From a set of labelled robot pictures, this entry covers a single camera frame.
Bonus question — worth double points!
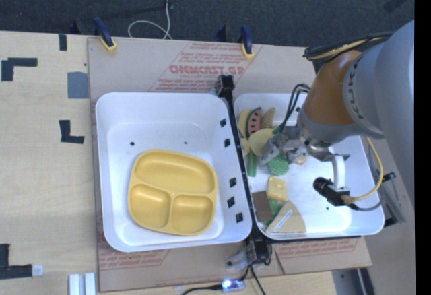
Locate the tan bread roll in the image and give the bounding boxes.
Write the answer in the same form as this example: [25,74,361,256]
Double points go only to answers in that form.
[261,107,277,129]

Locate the yellow cheese cube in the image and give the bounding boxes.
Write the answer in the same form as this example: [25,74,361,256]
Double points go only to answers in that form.
[265,176,288,202]

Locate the green lettuce leaf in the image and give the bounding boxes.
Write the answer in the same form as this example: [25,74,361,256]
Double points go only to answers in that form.
[263,198,284,226]

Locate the white plastic tray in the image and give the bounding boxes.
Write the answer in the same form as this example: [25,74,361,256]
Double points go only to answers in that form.
[233,92,386,241]
[95,91,253,253]

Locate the green grapes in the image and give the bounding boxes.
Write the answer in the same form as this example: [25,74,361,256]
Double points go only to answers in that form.
[267,155,290,176]

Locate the thin black rod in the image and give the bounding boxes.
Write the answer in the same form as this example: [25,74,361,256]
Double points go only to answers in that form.
[223,86,267,247]

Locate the tan cheese wedge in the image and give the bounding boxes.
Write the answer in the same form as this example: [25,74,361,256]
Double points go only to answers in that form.
[265,199,308,234]

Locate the yellow taco shell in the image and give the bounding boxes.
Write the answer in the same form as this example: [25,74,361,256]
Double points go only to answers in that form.
[250,127,277,156]

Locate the black cylinder on white bracket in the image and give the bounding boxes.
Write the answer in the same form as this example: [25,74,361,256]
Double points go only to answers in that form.
[312,153,353,207]

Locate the green and red watermelon slice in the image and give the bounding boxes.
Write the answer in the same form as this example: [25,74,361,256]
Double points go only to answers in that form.
[244,106,263,138]

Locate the small yellow slice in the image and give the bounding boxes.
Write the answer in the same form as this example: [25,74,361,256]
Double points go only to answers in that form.
[239,137,252,158]

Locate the green celery stick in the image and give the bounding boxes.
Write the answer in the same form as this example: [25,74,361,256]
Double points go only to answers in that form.
[246,151,259,177]

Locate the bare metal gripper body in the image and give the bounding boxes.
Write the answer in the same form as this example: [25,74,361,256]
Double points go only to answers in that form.
[281,126,333,162]

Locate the yellow divided plate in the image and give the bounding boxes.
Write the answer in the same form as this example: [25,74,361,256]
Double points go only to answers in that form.
[127,149,218,237]

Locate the yellow melon slice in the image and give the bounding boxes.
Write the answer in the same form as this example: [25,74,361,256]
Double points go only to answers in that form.
[237,108,252,137]

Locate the brown cardboard board red print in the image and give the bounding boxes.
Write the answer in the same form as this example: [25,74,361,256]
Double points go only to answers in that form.
[86,36,373,293]

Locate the brown chocolate bar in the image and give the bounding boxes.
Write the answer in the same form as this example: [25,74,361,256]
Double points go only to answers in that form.
[251,191,275,224]

